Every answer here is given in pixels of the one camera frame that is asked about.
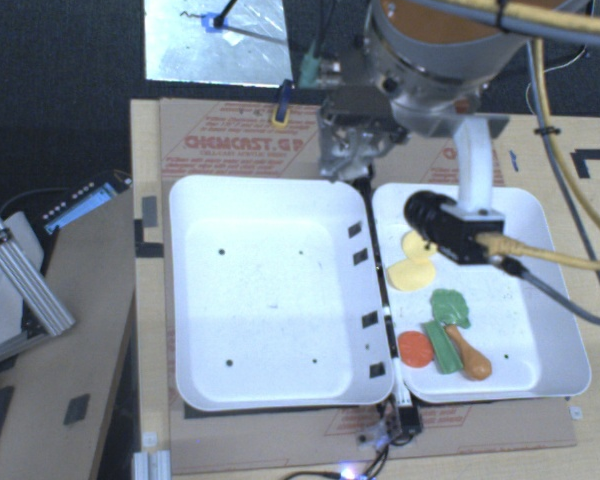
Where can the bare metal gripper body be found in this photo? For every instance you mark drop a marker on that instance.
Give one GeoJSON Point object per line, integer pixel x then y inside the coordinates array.
{"type": "Point", "coordinates": [365, 105]}

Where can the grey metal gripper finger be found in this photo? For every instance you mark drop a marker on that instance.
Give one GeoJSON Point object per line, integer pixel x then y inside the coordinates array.
{"type": "Point", "coordinates": [332, 158]}
{"type": "Point", "coordinates": [367, 150]}

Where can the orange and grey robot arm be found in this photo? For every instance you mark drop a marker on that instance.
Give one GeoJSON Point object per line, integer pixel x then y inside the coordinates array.
{"type": "Point", "coordinates": [450, 28]}

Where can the brown cardboard board, red print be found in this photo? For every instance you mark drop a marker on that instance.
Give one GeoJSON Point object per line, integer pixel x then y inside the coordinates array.
{"type": "Point", "coordinates": [260, 138]}

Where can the pale yellow toy food piece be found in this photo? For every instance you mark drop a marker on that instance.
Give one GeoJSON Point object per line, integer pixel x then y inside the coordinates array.
{"type": "Point", "coordinates": [411, 274]}

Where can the thin black and white rod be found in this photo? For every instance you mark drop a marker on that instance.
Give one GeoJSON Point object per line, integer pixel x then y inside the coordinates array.
{"type": "Point", "coordinates": [382, 288]}

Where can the white plastic tray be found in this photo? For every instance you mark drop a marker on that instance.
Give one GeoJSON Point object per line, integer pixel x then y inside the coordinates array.
{"type": "Point", "coordinates": [500, 318]}
{"type": "Point", "coordinates": [270, 293]}

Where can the green toy leafy vegetable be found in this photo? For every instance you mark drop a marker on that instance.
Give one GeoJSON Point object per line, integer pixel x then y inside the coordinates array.
{"type": "Point", "coordinates": [450, 308]}

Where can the orange round toy slice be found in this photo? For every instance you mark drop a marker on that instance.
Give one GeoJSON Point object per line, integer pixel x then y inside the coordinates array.
{"type": "Point", "coordinates": [415, 349]}

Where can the black cylinder on white bracket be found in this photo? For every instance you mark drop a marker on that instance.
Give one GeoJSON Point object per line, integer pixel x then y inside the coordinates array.
{"type": "Point", "coordinates": [445, 223]}

